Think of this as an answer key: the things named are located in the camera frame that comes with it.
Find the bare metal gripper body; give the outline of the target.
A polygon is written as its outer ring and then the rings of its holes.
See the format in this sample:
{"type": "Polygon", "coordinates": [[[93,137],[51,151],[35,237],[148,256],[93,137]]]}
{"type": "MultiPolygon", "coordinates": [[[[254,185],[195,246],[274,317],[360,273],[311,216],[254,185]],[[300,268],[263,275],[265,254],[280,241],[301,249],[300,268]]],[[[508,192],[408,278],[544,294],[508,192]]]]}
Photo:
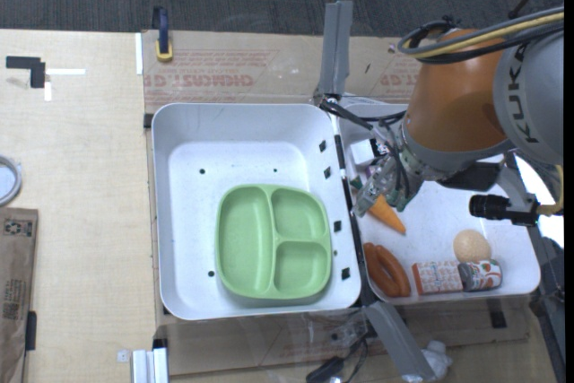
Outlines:
{"type": "Polygon", "coordinates": [[[392,146],[363,186],[363,196],[413,198],[423,182],[425,165],[407,145],[392,146]]]}

